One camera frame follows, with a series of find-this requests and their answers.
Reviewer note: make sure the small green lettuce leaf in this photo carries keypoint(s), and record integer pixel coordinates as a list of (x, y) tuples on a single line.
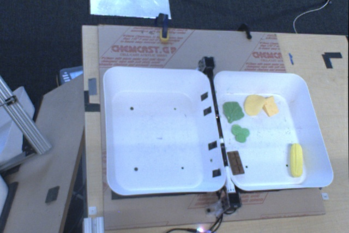
[(240, 133)]

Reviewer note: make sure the yellow corn cob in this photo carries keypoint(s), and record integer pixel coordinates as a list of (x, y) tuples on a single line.
[(296, 160)]

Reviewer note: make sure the thin black and white rod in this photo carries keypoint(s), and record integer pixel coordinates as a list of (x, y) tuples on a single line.
[(217, 120)]

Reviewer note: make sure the yellow cheese wedge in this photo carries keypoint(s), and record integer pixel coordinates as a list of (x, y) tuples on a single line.
[(271, 107)]

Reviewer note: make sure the large green lettuce leaf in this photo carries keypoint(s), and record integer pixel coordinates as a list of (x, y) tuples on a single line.
[(232, 111)]

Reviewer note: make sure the white plastic tray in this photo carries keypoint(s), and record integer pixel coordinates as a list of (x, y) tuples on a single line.
[(158, 131), (270, 155)]

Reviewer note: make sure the brown cardboard board red print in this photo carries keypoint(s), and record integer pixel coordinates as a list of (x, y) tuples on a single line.
[(174, 46)]

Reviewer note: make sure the brown chocolate bar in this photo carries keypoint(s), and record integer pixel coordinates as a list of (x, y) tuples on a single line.
[(235, 162)]

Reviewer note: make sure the yellow round chip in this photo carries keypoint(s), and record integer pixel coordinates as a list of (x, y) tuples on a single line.
[(253, 105)]

